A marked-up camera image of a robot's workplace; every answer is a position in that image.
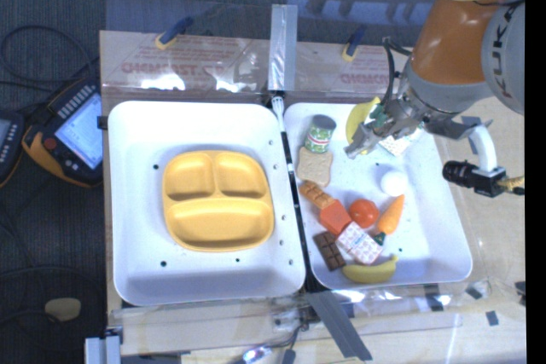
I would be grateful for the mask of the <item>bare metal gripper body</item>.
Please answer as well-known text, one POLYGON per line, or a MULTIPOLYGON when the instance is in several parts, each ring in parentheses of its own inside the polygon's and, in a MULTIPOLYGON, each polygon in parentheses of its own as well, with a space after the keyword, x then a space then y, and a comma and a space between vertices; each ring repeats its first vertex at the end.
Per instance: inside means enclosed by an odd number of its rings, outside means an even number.
POLYGON ((377 138, 400 138, 413 134, 421 123, 427 106, 416 97, 402 95, 370 113, 371 132, 377 138))

